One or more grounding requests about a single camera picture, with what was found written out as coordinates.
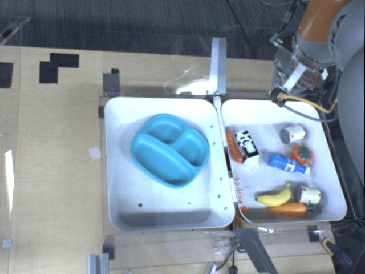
yellow banana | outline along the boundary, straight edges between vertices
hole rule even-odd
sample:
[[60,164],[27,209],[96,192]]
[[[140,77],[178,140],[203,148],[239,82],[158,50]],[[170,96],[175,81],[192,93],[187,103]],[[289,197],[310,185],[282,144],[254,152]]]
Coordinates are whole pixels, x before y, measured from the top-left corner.
[[285,189],[280,193],[276,195],[261,195],[257,198],[257,201],[269,207],[285,204],[291,197],[290,187],[291,183],[287,183]]

wooden table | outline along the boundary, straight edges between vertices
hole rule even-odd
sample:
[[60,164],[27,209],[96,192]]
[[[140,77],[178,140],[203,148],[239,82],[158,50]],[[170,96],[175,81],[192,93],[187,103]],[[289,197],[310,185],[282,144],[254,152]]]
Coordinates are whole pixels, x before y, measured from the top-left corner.
[[[59,68],[58,84],[40,84],[39,62],[49,61],[50,53],[79,54],[79,68]],[[0,111],[12,115],[7,117],[6,129],[13,131],[7,138],[15,156],[11,218],[2,202],[6,184],[1,175],[0,233],[12,245],[0,249],[0,272],[85,273],[87,255],[100,254],[104,243],[102,167],[89,152],[100,148],[103,73],[120,69],[122,90],[148,87],[164,92],[164,84],[171,81],[165,86],[169,91],[184,70],[189,71],[181,80],[207,78],[210,58],[3,46],[0,61],[13,62],[13,78],[20,78],[20,85],[13,80],[11,89],[0,90]],[[228,59],[227,89],[266,92],[273,66],[271,61]],[[0,143],[5,153],[4,142]],[[328,224],[319,226],[326,237],[332,237]],[[295,236],[306,225],[286,229]],[[125,268],[134,274],[204,273],[210,260],[222,260],[212,253],[211,238],[205,238],[204,231],[156,235],[164,235],[168,247],[156,244],[153,235],[145,240],[141,235],[124,235],[126,264],[111,261],[115,269],[111,273],[121,274]],[[319,243],[289,239],[271,241],[265,247],[279,273],[335,272],[331,257]],[[200,255],[190,259],[191,249]],[[240,273],[255,272],[246,254],[236,258]],[[227,268],[219,273],[227,273]]]

dark background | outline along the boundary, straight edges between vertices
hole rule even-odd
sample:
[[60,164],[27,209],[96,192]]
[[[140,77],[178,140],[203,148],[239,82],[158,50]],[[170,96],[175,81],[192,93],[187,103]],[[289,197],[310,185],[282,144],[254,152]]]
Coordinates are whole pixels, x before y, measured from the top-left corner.
[[225,37],[228,57],[272,59],[268,40],[293,0],[228,1],[244,33],[226,0],[0,0],[0,31],[24,16],[24,46],[209,56],[212,37]]

red tomato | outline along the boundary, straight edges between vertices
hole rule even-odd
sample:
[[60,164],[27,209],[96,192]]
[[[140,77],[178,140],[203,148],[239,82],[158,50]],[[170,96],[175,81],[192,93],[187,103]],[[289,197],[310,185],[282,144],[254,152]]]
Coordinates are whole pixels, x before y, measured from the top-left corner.
[[312,159],[312,152],[304,145],[297,145],[291,152],[291,158],[295,159],[301,166],[304,166]]

blue divided plate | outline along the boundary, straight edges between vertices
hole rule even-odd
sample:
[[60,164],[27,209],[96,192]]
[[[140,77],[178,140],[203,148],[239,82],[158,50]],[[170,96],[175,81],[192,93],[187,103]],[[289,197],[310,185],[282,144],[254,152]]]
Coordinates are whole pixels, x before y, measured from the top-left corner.
[[179,118],[154,116],[134,137],[134,162],[148,175],[172,188],[189,184],[209,157],[206,139]]

